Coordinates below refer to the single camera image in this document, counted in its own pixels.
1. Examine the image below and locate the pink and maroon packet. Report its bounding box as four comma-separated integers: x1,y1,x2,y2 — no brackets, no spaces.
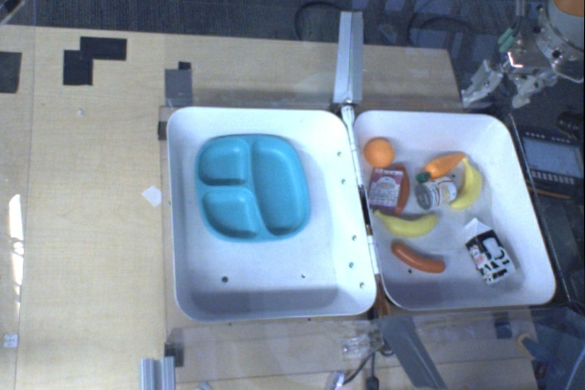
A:
367,167,406,211

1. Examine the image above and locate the red-brown toy sausage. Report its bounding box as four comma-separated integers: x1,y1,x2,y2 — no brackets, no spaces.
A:
391,163,411,216

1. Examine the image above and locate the white plastic tray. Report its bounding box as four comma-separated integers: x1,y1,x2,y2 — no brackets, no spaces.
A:
353,110,558,312
165,106,378,324

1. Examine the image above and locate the small white labelled can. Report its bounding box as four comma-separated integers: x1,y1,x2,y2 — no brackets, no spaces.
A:
414,175,459,211

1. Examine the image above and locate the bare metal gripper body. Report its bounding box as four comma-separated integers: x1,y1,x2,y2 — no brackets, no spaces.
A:
500,7,585,84

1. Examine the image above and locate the orange toy fruit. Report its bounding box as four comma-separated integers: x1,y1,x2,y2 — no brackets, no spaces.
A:
363,136,396,168

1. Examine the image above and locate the orange toy sausage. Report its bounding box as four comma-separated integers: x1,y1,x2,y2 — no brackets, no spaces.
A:
390,240,447,275

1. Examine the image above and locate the yellow banana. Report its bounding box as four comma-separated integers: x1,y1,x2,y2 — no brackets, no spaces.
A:
449,155,484,212
372,208,440,238

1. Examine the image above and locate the black and white carton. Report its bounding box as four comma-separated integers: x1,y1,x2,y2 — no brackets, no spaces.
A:
464,216,519,286

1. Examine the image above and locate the orange toy carrot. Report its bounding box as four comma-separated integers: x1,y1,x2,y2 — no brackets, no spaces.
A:
415,153,468,184

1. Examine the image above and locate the blue divided plate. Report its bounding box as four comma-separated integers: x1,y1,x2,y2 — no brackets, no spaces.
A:
195,133,313,244

